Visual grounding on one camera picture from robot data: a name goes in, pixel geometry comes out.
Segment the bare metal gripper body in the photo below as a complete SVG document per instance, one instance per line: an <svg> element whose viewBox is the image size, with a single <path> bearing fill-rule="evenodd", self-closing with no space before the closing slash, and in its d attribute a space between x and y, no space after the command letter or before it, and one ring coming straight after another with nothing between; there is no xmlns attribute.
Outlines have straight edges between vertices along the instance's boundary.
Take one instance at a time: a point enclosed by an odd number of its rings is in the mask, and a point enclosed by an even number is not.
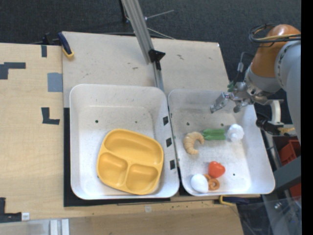
<svg viewBox="0 0 313 235"><path fill-rule="evenodd" d="M228 97L242 105L260 103L265 104L269 93L247 82L230 82L227 86Z"/></svg>

